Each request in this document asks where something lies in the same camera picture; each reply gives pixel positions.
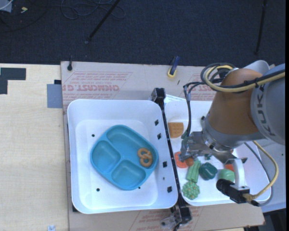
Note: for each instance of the light green ribbed toy vegetable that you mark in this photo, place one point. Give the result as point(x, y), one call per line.
point(193, 172)

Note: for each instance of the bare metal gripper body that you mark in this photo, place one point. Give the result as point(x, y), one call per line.
point(199, 144)

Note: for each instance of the blue divided plate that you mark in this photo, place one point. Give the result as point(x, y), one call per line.
point(120, 143)

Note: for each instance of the white plastic tray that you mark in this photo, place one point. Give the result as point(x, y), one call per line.
point(207, 196)
point(86, 196)

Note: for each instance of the green bumpy toy with dots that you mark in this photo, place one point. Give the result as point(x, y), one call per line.
point(190, 189)

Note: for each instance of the orange pretzel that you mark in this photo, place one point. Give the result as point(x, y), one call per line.
point(144, 158)

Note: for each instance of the dark green bell pepper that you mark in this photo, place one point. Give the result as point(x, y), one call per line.
point(207, 171)

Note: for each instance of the orange waffle biscuit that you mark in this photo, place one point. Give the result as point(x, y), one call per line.
point(175, 129)

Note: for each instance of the small orange red toy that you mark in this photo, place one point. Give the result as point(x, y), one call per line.
point(229, 167)

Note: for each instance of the black cylinder on white bracket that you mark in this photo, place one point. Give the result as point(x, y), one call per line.
point(231, 189)

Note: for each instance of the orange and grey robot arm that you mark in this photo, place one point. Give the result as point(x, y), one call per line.
point(233, 109)

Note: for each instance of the red round toy slice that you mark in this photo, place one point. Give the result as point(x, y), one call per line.
point(178, 163)

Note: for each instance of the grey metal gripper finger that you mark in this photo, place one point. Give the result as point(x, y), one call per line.
point(195, 155)
point(183, 151)

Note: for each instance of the small orange round toy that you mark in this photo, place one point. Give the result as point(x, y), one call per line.
point(189, 162)

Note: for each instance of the brown cardboard board red print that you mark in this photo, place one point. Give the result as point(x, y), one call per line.
point(103, 85)

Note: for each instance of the green round toy fruit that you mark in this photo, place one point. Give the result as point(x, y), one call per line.
point(227, 175)

